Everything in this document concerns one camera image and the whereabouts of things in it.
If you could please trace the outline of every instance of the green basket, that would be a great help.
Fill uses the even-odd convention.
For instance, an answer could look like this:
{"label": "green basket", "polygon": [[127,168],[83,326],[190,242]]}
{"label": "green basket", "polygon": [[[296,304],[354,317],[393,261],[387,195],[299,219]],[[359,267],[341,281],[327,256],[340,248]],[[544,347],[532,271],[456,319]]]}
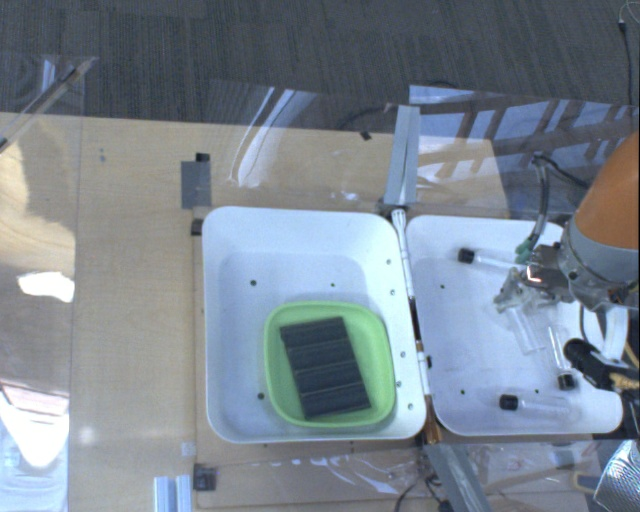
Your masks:
{"label": "green basket", "polygon": [[[359,411],[321,416],[307,420],[280,327],[342,317],[371,407]],[[384,420],[395,403],[395,379],[387,331],[370,310],[346,302],[291,302],[276,308],[264,328],[264,359],[269,397],[273,407],[289,423],[301,427],[345,428],[373,425]]]}

